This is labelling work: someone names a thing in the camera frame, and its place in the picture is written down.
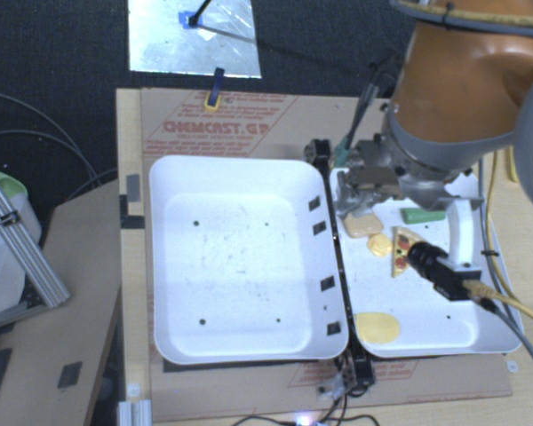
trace dark floor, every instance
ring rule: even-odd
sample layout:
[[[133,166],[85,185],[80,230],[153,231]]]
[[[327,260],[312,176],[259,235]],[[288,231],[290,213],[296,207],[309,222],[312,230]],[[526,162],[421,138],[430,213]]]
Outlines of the dark floor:
[[[357,96],[369,62],[385,50],[404,51],[413,27],[388,0],[251,1],[263,78],[226,79],[227,90]],[[127,36],[127,0],[0,0],[0,93],[57,121],[97,172],[116,166],[115,89],[211,84],[130,72]],[[60,136],[5,99],[0,130]],[[65,147],[30,135],[0,136],[0,170],[27,185],[44,224],[88,179]]]

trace toy pizza slice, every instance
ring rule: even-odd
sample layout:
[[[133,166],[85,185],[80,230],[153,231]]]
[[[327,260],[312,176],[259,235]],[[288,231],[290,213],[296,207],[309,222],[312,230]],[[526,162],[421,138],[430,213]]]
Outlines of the toy pizza slice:
[[[407,256],[410,247],[423,238],[406,227],[397,226],[394,228],[393,244],[393,277],[396,278],[409,268]]]

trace round yellow object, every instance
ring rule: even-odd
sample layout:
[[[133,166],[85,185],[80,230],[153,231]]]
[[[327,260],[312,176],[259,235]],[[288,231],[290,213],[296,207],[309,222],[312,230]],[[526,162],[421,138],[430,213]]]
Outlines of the round yellow object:
[[[367,247],[377,257],[383,257],[393,251],[393,243],[383,233],[371,235],[367,240]]]
[[[384,312],[361,312],[355,314],[355,329],[365,343],[385,344],[397,339],[399,321]]]

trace silver reflective sheet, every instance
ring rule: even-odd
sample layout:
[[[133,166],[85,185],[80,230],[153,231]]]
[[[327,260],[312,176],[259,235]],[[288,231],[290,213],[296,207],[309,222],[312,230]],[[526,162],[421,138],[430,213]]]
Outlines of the silver reflective sheet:
[[[222,67],[230,77],[260,78],[251,0],[213,0],[205,28],[184,27],[179,15],[203,1],[129,0],[131,71],[213,75]]]

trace blue clamp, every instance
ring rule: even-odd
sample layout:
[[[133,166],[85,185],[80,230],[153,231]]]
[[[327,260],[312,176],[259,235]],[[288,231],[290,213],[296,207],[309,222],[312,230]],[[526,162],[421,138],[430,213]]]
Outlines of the blue clamp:
[[[211,91],[205,97],[205,104],[203,105],[207,110],[216,111],[219,108],[219,102],[221,101],[219,91],[221,90],[224,75],[225,69],[222,67],[215,68],[213,87],[211,87]]]
[[[195,15],[195,12],[193,11],[180,11],[178,13],[179,23],[181,24],[183,28],[197,28],[198,25],[203,24],[203,16],[200,16],[199,19],[197,20],[197,25],[194,25],[194,26],[189,25],[189,18],[193,15]]]

